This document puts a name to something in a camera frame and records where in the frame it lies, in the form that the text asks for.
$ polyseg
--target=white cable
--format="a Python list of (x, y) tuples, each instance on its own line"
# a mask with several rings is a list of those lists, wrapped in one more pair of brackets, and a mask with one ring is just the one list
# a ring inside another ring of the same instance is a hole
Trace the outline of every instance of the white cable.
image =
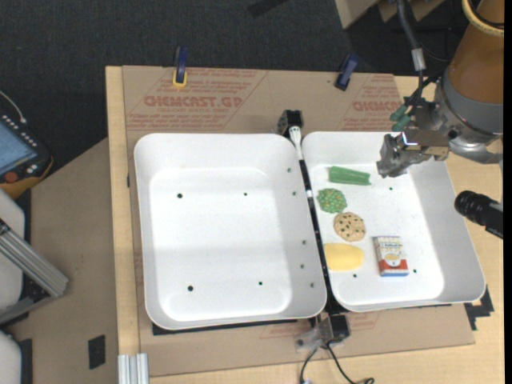
[(23, 117), (23, 113), (22, 111), (18, 108), (18, 106), (16, 105), (16, 103), (10, 99), (6, 93), (4, 93), (2, 90), (0, 90), (0, 95), (3, 96), (13, 107), (14, 109), (18, 112), (19, 114), (19, 121), (21, 124), (26, 124), (26, 119), (25, 117)]

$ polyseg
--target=white plastic object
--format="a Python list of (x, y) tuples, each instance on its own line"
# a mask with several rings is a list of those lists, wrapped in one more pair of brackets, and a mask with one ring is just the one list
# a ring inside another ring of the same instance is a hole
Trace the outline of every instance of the white plastic object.
[(22, 382), (22, 352), (18, 344), (0, 331), (0, 383)]
[[(352, 311), (472, 302), (485, 281), (444, 162), (412, 166), (408, 174), (382, 178), (376, 167), (384, 133), (315, 132), (302, 140), (323, 243), (344, 242), (334, 231), (334, 215), (321, 210), (318, 191), (342, 191), (348, 207), (366, 224), (353, 242), (365, 251), (361, 268), (329, 271), (336, 300)], [(370, 174), (370, 186), (329, 182), (329, 168), (342, 166)], [(399, 236), (410, 273), (384, 278), (378, 271), (372, 237)]]
[[(18, 235), (25, 234), (25, 214), (3, 190), (0, 189), (0, 218)], [(0, 312), (15, 304), (22, 292), (23, 272), (0, 253)]]
[(149, 134), (134, 151), (148, 315), (181, 330), (309, 318), (326, 286), (293, 145)]

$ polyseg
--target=green connector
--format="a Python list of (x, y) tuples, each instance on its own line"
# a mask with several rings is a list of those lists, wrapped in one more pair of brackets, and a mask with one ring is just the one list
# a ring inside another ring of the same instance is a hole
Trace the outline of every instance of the green connector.
[(390, 116), (390, 121), (396, 122), (406, 113), (408, 106), (402, 104), (395, 112)]
[(391, 127), (391, 130), (393, 132), (400, 132), (404, 129), (404, 127), (410, 122), (410, 116), (409, 115), (404, 115), (402, 116), (398, 122), (396, 124), (394, 124), (392, 127)]
[(341, 168), (340, 166), (329, 168), (329, 180), (334, 183), (348, 183), (350, 185), (371, 185), (370, 174)]

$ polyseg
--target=black fabric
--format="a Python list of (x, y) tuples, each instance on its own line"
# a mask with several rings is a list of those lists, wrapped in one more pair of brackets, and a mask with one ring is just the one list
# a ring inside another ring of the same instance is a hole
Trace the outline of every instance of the black fabric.
[[(355, 52), (356, 71), (414, 72), (398, 22), (383, 23), (375, 7), (344, 30), (334, 0), (286, 0), (254, 17), (262, 1), (0, 0), (0, 90), (55, 171), (106, 136), (105, 66), (168, 66), (178, 45), (190, 48), (190, 66), (336, 71)], [(448, 24), (453, 1), (426, 24)], [(444, 50), (444, 32), (422, 35)]]

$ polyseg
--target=small box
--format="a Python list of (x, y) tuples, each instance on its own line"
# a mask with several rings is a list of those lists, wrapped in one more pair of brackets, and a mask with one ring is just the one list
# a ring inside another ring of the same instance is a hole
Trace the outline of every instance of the small box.
[(374, 246), (381, 276), (407, 276), (409, 274), (402, 240), (398, 236), (376, 237)]

